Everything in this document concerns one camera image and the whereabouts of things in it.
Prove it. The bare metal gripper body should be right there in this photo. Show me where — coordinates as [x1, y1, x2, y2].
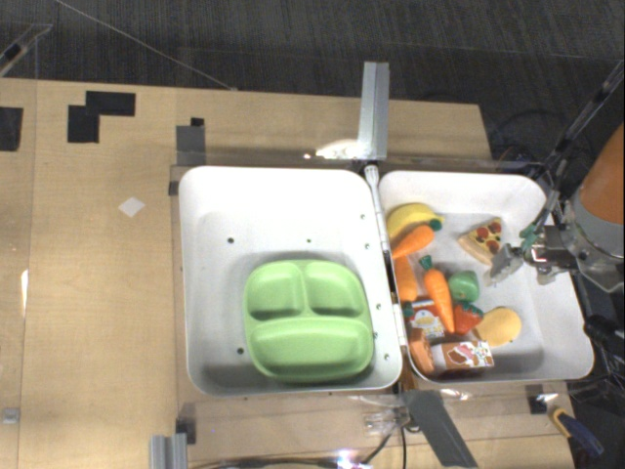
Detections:
[522, 224, 590, 285]

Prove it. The pizza slice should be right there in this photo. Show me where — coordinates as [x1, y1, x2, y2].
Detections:
[457, 217, 505, 268]

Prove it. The green pepper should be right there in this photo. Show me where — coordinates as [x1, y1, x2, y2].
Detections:
[447, 270, 481, 305]

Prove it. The yellow mango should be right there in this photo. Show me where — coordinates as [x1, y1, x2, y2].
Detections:
[474, 306, 523, 349]

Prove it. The red strawberry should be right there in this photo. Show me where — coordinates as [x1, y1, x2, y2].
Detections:
[452, 300, 485, 337]

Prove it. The white plastic tray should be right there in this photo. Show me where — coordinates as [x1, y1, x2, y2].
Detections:
[378, 169, 597, 386]
[177, 165, 405, 398]

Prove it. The orange carrot with green top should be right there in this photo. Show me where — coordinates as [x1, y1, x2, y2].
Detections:
[417, 254, 457, 335]

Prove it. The orange and white carton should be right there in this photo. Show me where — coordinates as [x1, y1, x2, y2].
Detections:
[401, 297, 447, 342]

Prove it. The brown and white carton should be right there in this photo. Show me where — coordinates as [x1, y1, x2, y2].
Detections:
[431, 339, 496, 378]

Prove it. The yellow banana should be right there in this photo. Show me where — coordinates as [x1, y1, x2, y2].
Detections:
[386, 202, 446, 244]

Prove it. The brown bread loaf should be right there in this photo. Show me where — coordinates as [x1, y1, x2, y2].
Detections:
[408, 328, 437, 376]

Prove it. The green divided plate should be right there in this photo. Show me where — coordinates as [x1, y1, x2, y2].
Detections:
[242, 258, 377, 386]

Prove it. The pale wooden board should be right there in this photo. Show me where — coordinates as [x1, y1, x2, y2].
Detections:
[0, 76, 580, 469]

